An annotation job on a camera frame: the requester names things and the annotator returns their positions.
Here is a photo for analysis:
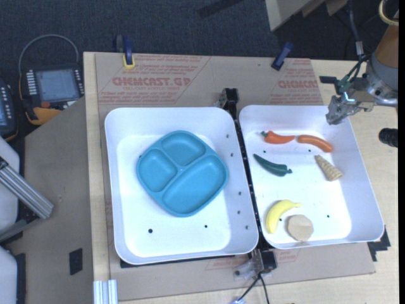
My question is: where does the orange chili pepper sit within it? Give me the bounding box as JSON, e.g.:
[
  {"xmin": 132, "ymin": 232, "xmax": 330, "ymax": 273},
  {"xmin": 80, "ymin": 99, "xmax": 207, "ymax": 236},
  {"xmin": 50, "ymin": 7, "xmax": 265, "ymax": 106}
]
[{"xmin": 260, "ymin": 130, "xmax": 296, "ymax": 145}]

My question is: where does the thin black and white rod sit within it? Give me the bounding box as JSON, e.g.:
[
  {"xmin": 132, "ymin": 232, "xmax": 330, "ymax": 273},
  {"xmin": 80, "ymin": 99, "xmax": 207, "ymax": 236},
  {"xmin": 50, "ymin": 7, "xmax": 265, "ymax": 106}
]
[{"xmin": 230, "ymin": 105, "xmax": 262, "ymax": 253}]

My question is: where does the black block with thin wires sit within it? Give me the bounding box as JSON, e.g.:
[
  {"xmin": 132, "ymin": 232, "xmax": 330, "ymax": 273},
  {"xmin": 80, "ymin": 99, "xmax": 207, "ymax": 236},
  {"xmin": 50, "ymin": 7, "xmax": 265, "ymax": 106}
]
[
  {"xmin": 220, "ymin": 87, "xmax": 239, "ymax": 111},
  {"xmin": 252, "ymin": 250, "xmax": 279, "ymax": 276}
]

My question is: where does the blue divided plate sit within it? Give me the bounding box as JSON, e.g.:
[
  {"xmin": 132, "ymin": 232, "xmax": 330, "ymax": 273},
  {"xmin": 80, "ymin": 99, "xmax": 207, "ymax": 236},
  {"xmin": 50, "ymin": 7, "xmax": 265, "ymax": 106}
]
[{"xmin": 135, "ymin": 130, "xmax": 230, "ymax": 219}]

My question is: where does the beige ice cream cone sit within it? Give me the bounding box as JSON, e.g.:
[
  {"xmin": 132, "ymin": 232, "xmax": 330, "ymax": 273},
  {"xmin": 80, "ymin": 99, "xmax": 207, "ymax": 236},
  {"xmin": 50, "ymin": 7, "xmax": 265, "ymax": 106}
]
[{"xmin": 314, "ymin": 155, "xmax": 344, "ymax": 182}]

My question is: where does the green chili pepper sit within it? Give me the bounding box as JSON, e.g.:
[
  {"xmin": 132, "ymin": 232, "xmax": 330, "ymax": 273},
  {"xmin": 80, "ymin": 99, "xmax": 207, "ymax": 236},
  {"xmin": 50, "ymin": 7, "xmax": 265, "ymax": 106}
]
[{"xmin": 252, "ymin": 153, "xmax": 293, "ymax": 177}]

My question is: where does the black cylinder on white bracket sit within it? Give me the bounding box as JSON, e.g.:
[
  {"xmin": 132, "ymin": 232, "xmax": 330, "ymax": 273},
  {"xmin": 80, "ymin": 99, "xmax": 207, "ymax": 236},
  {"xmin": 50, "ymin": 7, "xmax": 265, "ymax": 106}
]
[{"xmin": 378, "ymin": 127, "xmax": 399, "ymax": 148}]

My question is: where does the yellow banana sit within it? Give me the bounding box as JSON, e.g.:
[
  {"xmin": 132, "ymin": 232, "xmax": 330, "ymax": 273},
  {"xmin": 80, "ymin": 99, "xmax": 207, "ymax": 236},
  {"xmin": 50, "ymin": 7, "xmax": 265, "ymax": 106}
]
[{"xmin": 265, "ymin": 199, "xmax": 302, "ymax": 234}]

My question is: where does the white plastic tray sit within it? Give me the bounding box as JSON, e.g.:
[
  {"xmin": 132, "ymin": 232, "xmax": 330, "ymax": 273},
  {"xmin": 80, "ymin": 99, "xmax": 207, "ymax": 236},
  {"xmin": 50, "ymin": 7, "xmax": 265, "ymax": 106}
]
[
  {"xmin": 104, "ymin": 106, "xmax": 259, "ymax": 265},
  {"xmin": 238, "ymin": 104, "xmax": 385, "ymax": 250}
]

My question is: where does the beige round biscuit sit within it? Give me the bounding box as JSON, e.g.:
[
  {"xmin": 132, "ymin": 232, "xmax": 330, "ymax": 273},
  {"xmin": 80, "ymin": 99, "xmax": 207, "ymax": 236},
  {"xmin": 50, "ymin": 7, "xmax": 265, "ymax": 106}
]
[{"xmin": 287, "ymin": 214, "xmax": 315, "ymax": 243}]

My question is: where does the orange sausage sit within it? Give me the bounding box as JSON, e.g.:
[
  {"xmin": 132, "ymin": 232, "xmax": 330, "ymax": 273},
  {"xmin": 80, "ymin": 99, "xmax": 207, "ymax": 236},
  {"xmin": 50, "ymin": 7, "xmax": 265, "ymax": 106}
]
[{"xmin": 296, "ymin": 134, "xmax": 334, "ymax": 153}]

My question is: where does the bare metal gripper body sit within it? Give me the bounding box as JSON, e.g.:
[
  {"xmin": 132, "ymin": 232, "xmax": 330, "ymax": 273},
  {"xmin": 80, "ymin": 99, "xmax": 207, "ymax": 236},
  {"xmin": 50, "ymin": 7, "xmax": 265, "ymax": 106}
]
[{"xmin": 345, "ymin": 80, "xmax": 399, "ymax": 112}]

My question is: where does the brown cardboard board red print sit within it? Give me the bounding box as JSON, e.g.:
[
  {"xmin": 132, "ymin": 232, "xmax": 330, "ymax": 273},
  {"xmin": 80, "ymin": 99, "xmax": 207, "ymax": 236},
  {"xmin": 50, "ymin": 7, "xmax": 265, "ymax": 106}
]
[{"xmin": 94, "ymin": 53, "xmax": 377, "ymax": 302}]

